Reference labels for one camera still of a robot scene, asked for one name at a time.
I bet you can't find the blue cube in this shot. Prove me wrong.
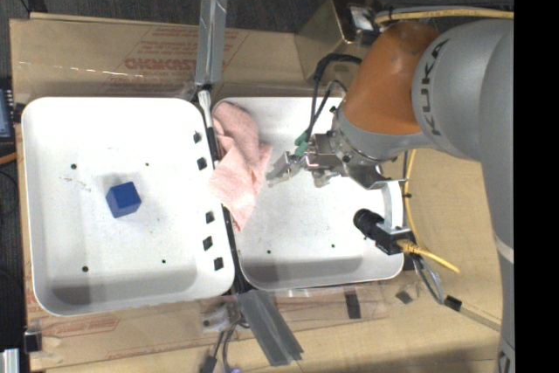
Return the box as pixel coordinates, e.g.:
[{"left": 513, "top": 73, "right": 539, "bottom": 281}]
[{"left": 105, "top": 181, "right": 143, "bottom": 219}]

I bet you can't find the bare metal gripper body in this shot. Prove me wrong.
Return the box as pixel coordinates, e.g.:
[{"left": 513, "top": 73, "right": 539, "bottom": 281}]
[{"left": 302, "top": 132, "right": 393, "bottom": 191}]

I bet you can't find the pink cloth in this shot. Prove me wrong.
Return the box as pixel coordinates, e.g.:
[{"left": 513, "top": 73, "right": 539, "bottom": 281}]
[{"left": 208, "top": 100, "right": 274, "bottom": 233}]

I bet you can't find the white plastic tray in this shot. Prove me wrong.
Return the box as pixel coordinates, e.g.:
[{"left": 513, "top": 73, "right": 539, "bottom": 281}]
[
  {"left": 20, "top": 96, "right": 237, "bottom": 317},
  {"left": 211, "top": 96, "right": 405, "bottom": 291}
]

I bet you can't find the black cylinder on white bracket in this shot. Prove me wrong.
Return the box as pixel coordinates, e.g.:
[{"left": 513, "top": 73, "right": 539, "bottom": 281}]
[{"left": 353, "top": 178, "right": 414, "bottom": 257}]

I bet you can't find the brown cardboard board red print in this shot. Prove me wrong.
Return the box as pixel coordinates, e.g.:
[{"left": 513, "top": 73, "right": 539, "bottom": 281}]
[{"left": 9, "top": 11, "right": 503, "bottom": 372}]

